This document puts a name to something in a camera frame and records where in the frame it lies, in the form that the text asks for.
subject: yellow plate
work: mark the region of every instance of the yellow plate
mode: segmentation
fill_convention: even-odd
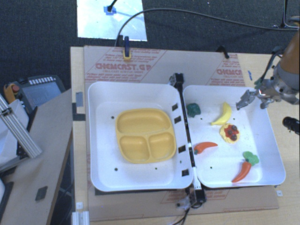
[[[176,152],[174,129],[169,116],[159,109],[127,110],[116,119],[122,156],[131,163],[154,163],[172,158]]]

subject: blue tape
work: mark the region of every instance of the blue tape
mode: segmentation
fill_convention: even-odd
[[[107,11],[107,8],[108,8],[108,6],[103,7],[104,12],[105,12],[106,15],[112,16],[112,15],[117,13],[117,9],[115,7],[112,8],[111,12]]]
[[[251,76],[251,72],[248,70],[248,74],[249,74],[249,78],[252,81],[252,76]]]

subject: control panel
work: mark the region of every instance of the control panel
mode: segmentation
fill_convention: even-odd
[[[38,106],[65,91],[57,75],[35,76],[18,79],[4,86],[4,95],[8,103],[19,99],[27,114]]]

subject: table surface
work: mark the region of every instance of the table surface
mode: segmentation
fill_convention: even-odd
[[[71,146],[71,91],[68,90],[37,109],[30,135],[42,154],[20,163],[3,178],[13,182],[1,225],[49,225]],[[40,188],[45,198],[35,201]]]
[[[243,72],[245,85],[253,87],[253,81],[257,80],[269,61],[267,54],[238,54],[239,63]],[[251,71],[253,81],[248,76]],[[76,102],[77,91],[84,91],[84,62],[83,48],[71,48],[71,72],[72,72],[72,102]],[[78,107],[77,113],[85,113],[85,108]],[[283,184],[275,189],[282,192],[279,196],[279,209],[258,210],[245,212],[230,212],[218,214],[190,215],[186,224],[202,225],[247,225],[247,224],[297,224],[300,221],[300,166],[299,166],[299,136],[289,132],[283,125],[282,119],[286,116],[299,119],[299,106],[286,102],[270,104],[268,113],[278,148],[283,160],[286,179]],[[87,190],[87,163],[86,163],[86,133],[85,122],[73,122],[74,134],[74,163],[75,163],[75,202],[83,202],[83,210],[88,210]],[[91,225],[171,225],[181,217],[154,217],[142,219],[126,219],[115,221],[91,222]]]

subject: black carpet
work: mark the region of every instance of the black carpet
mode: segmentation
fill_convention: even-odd
[[[272,27],[280,25],[284,0],[142,0],[143,8],[180,8]],[[299,15],[288,0],[287,17]],[[0,86],[19,77],[58,75],[70,88],[70,47],[113,46],[114,41],[77,37],[76,0],[0,0]],[[145,14],[148,42],[134,47],[171,50],[270,53],[287,46],[294,32],[249,28],[179,12]]]

